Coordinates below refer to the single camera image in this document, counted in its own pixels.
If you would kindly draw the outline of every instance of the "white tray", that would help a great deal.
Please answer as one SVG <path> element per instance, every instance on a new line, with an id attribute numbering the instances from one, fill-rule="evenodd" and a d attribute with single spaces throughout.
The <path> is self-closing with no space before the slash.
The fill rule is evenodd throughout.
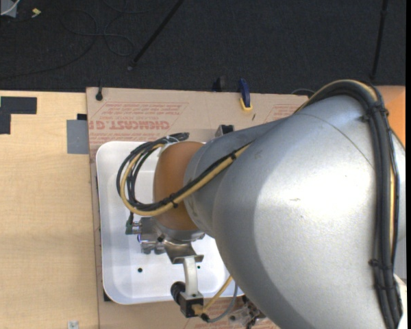
<path id="1" fill-rule="evenodd" d="M 96 155 L 103 288 L 106 295 L 119 304 L 172 300 L 171 285 L 185 280 L 182 265 L 173 265 L 167 254 L 142 254 L 137 236 L 125 234 L 129 211 L 117 193 L 116 175 L 122 161 L 140 144 L 112 141 L 103 144 Z M 148 157 L 138 174 L 136 196 L 144 203 L 152 202 L 158 152 Z M 136 221 L 139 219 L 140 216 L 134 217 Z M 204 255 L 197 270 L 199 291 L 204 297 L 212 297 L 229 276 L 228 270 L 213 238 L 205 236 L 192 246 L 197 254 Z M 230 284 L 223 296 L 231 296 L 233 292 L 234 284 Z"/>

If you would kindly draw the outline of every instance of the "black carpet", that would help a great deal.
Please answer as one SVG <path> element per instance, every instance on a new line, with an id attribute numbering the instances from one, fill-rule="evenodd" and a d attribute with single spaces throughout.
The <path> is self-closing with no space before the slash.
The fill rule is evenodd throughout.
<path id="1" fill-rule="evenodd" d="M 382 0 L 185 0 L 128 71 L 177 1 L 21 0 L 0 19 L 0 89 L 211 90 L 220 76 L 223 90 L 243 77 L 253 93 L 406 85 L 406 0 L 388 0 L 374 80 Z"/>

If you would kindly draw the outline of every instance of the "blue clamp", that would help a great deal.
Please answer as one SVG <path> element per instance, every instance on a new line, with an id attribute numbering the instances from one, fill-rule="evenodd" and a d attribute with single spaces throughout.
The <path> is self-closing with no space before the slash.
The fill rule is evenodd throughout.
<path id="1" fill-rule="evenodd" d="M 253 105 L 251 105 L 251 99 L 249 96 L 248 84 L 243 78 L 240 78 L 238 81 L 238 93 L 239 92 L 242 95 L 240 98 L 242 109 L 246 112 L 253 110 Z"/>

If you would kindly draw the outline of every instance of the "black pole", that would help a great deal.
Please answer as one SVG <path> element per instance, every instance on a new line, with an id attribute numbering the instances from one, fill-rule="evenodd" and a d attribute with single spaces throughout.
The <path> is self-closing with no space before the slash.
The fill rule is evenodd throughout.
<path id="1" fill-rule="evenodd" d="M 385 26 L 385 17 L 388 13 L 388 0 L 382 1 L 382 10 L 381 10 L 381 18 L 379 22 L 379 34 L 377 35 L 377 44 L 376 44 L 376 52 L 375 52 L 375 59 L 373 61 L 373 70 L 371 71 L 370 78 L 372 80 L 376 77 L 377 71 L 377 64 L 379 63 L 379 55 L 381 52 L 381 44 L 382 44 L 382 36 L 384 34 L 384 26 Z"/>
<path id="2" fill-rule="evenodd" d="M 137 53 L 137 56 L 129 63 L 128 71 L 133 69 L 133 67 L 137 64 L 137 62 L 143 56 L 143 54 L 146 52 L 146 50 L 148 50 L 148 48 L 151 46 L 151 44 L 154 42 L 154 40 L 158 37 L 158 35 L 164 29 L 166 24 L 171 20 L 173 15 L 176 13 L 176 11 L 179 9 L 179 7 L 183 4 L 184 1 L 185 0 L 178 0 L 177 1 L 177 3 L 173 6 L 172 10 L 166 16 L 166 18 L 160 23 L 158 28 L 155 30 L 155 32 L 149 38 L 149 40 L 145 43 L 145 45 L 143 45 L 142 49 Z"/>

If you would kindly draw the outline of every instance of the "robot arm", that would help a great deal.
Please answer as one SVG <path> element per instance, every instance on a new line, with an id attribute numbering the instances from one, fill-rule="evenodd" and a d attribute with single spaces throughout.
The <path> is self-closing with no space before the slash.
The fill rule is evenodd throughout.
<path id="1" fill-rule="evenodd" d="M 375 89 L 328 84 L 286 119 L 196 146 L 173 164 L 184 172 L 169 184 L 176 193 L 152 206 L 127 197 L 141 160 L 166 141 L 138 150 L 118 182 L 131 212 L 157 218 L 168 249 L 213 236 L 238 286 L 282 329 L 406 324 L 393 273 L 406 234 L 406 153 Z M 184 144 L 160 160 L 177 162 Z"/>

